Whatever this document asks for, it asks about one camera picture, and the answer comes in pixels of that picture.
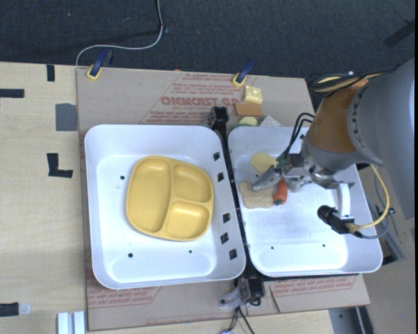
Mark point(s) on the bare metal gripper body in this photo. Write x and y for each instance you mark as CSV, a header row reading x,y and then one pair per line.
x,y
301,169

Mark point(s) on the thin black rod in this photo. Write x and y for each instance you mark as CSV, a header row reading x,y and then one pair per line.
x,y
239,218

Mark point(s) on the orange carrot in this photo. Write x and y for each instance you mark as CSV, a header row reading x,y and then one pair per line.
x,y
280,191

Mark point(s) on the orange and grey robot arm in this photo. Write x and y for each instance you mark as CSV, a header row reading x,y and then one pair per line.
x,y
376,117

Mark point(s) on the pale yellow round toy food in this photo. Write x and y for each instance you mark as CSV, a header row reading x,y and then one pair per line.
x,y
248,120

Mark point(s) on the yellow divided plate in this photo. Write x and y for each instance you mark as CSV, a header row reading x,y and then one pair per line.
x,y
153,197

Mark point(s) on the brown cardboard board red print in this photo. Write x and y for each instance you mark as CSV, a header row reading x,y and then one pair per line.
x,y
125,92

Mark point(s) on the yellow cheese cube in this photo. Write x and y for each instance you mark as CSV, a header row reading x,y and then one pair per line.
x,y
253,95

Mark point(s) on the white patterned packet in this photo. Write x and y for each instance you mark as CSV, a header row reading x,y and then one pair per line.
x,y
271,121

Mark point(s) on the black cylinder on white bracket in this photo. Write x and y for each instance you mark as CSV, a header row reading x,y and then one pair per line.
x,y
341,221

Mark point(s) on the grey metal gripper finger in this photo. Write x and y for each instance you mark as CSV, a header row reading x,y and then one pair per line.
x,y
295,185
266,179

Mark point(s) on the beige toy bread slice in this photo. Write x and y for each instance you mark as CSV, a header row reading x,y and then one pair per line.
x,y
256,198

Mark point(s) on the white plastic tray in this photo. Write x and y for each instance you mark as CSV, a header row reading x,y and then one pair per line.
x,y
292,235
160,259

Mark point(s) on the yellow round toy chip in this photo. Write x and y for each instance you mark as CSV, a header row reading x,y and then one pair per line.
x,y
259,160

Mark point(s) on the brown bread slice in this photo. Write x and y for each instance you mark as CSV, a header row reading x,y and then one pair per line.
x,y
248,109

